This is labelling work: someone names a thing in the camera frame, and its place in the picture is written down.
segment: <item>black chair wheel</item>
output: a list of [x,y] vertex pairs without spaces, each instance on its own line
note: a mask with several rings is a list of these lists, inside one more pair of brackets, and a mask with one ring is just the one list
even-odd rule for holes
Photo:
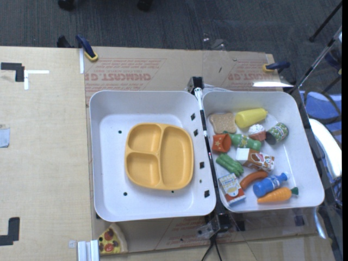
[[74,0],[58,0],[58,5],[64,10],[72,10],[74,7]]
[[139,0],[138,9],[141,11],[149,11],[152,4],[152,0]]

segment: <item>white plastic tray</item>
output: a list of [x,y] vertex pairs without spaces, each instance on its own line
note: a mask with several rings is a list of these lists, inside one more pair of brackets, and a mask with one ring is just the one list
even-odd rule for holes
[[[90,118],[94,203],[103,220],[202,216],[215,208],[212,173],[193,95],[184,91],[100,91],[91,97]],[[127,177],[124,161],[127,134],[143,122],[167,123],[190,134],[194,174],[185,188],[175,191],[143,188]]]
[[[209,142],[212,144],[214,130],[209,122],[209,115],[213,113],[233,112],[252,108],[264,108],[268,111],[267,117],[260,124],[269,129],[278,122],[283,122],[289,128],[289,136],[276,145],[269,145],[263,141],[261,152],[275,157],[274,174],[288,172],[290,180],[283,186],[298,187],[299,195],[289,201],[272,204],[258,204],[252,186],[246,189],[246,199],[229,206],[220,192],[220,198],[225,207],[232,212],[255,212],[261,210],[275,210],[286,208],[304,208],[320,205],[324,200],[324,189],[319,177],[313,155],[306,137],[303,123],[297,104],[293,97],[283,92],[210,92],[203,97],[203,106],[206,113]],[[237,133],[247,135],[248,128],[238,129]],[[236,148],[231,146],[228,155],[235,158]],[[217,177],[228,174],[222,166],[215,164]],[[244,168],[244,175],[239,179],[255,172],[254,169]]]

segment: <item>toy juice box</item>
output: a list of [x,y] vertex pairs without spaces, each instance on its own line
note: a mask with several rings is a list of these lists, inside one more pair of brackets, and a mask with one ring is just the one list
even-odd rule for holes
[[225,175],[218,179],[219,186],[229,205],[235,204],[245,199],[243,189],[234,173]]

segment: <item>green toy can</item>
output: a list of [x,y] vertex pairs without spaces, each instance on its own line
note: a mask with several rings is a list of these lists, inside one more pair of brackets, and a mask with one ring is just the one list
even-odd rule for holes
[[289,129],[283,123],[278,123],[266,132],[266,142],[270,145],[277,144],[289,135]]

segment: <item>toy food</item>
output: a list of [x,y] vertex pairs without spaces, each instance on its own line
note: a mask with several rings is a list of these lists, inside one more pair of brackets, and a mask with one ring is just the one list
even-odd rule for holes
[[245,190],[247,187],[249,187],[249,185],[256,181],[256,180],[261,180],[264,179],[268,176],[268,173],[266,171],[260,170],[260,171],[256,171],[253,173],[250,173],[249,175],[247,175],[246,177],[244,177],[240,182],[240,187]]
[[267,113],[263,108],[240,111],[235,115],[235,123],[240,128],[249,127],[265,119]]
[[249,137],[253,140],[263,141],[266,139],[266,130],[260,124],[252,125],[248,131]]
[[246,196],[234,173],[223,176],[219,178],[218,181],[220,189],[229,205],[245,199]]
[[253,140],[244,134],[230,134],[232,144],[238,148],[251,148],[256,151],[261,150],[262,143],[258,140]]
[[274,170],[275,157],[254,149],[237,148],[235,159],[245,167],[256,170],[262,169],[266,172],[272,172]]
[[221,134],[223,131],[229,133],[235,133],[237,131],[233,113],[211,114],[209,120],[216,134]]
[[244,172],[242,165],[225,153],[221,153],[216,158],[216,163],[227,169],[228,172],[234,173],[237,177],[239,177]]
[[265,194],[278,189],[284,181],[290,178],[290,174],[284,172],[279,176],[272,175],[264,178],[262,181],[257,182],[253,185],[253,191],[257,197],[262,197]]
[[298,195],[299,189],[297,187],[294,187],[292,189],[282,187],[271,191],[263,197],[258,198],[257,203],[286,201],[291,198],[292,194]]
[[114,222],[99,236],[98,241],[101,256],[128,252],[126,238]]
[[231,139],[227,133],[213,135],[212,149],[214,151],[220,151],[220,152],[226,153],[228,152],[230,147],[231,147]]
[[266,142],[270,145],[274,145],[282,141],[289,135],[289,129],[283,123],[278,123],[274,127],[271,127],[266,132]]

